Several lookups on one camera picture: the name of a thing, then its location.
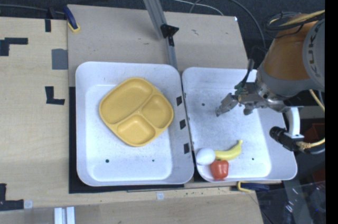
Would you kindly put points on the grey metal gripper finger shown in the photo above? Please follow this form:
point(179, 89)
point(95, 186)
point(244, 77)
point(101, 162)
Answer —
point(248, 111)
point(227, 103)

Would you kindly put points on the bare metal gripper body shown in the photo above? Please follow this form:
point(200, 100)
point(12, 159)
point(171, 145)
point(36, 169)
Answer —
point(257, 98)

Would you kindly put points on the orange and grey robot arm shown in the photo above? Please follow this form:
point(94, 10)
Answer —
point(287, 59)

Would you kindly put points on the white plastic tray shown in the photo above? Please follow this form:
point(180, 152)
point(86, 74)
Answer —
point(227, 125)
point(137, 164)

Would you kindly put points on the yellow banana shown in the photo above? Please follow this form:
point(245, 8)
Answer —
point(228, 154)

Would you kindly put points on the white egg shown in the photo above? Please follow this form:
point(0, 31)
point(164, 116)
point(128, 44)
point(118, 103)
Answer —
point(205, 156)

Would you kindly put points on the red bell pepper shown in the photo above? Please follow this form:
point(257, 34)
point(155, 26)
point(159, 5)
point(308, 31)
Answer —
point(219, 169)

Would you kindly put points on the yellow divided plate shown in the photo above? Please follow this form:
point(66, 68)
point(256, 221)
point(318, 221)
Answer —
point(134, 109)

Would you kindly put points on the pale wood board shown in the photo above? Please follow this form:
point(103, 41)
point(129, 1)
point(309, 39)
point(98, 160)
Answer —
point(118, 40)

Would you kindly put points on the black cylinder on white bracket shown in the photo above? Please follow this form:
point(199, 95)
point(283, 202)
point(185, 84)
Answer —
point(283, 137)

